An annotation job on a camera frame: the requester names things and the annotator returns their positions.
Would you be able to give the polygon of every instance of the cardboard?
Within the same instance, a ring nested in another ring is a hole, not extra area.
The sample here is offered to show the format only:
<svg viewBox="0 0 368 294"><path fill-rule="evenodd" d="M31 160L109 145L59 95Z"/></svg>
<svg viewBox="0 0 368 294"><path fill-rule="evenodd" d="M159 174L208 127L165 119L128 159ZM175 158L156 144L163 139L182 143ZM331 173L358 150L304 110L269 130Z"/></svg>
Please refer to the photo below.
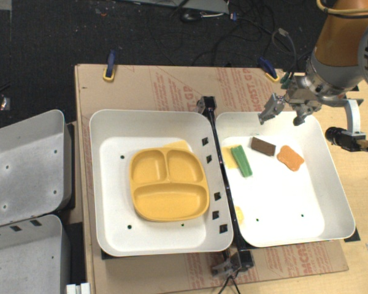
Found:
<svg viewBox="0 0 368 294"><path fill-rule="evenodd" d="M103 259L96 239L89 120L94 112L110 108L193 111L202 96L216 98L217 114L261 112L272 92L283 94L284 91L280 84L269 81L260 69L116 66L115 79L111 83L103 80L103 70L104 65L75 67L86 272L92 293L154 294L220 287L224 279L211 275L211 267L223 262L220 253ZM325 241L254 249L255 267L240 273L236 282L255 284L347 271L348 263L341 244L343 241Z"/></svg>

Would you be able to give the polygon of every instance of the black metal bracket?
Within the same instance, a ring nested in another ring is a hole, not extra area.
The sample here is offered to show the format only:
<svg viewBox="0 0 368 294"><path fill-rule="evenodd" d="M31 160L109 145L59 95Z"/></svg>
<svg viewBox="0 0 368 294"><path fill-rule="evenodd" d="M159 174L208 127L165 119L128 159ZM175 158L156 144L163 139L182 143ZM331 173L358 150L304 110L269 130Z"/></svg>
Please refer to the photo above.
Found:
<svg viewBox="0 0 368 294"><path fill-rule="evenodd" d="M232 226L233 226L233 232L234 232L233 242L236 245L237 253L238 253L238 258L237 260L235 260L235 266L238 265L240 267L238 269L239 271L246 271L252 268L255 264L253 261L252 253L250 252L248 248L248 244L241 235L239 222L237 220L236 211L234 209L231 188L229 186L228 176L226 175L225 166L223 164L220 142L218 140L217 130L215 127L214 111L216 108L217 108L217 104L213 96L203 96L196 104L196 111L204 115L209 120L212 130L213 130L215 147L217 149L218 161L220 163L222 178L223 178L223 182L225 185L226 196L228 198L229 211L230 211L231 219L232 219Z"/></svg>

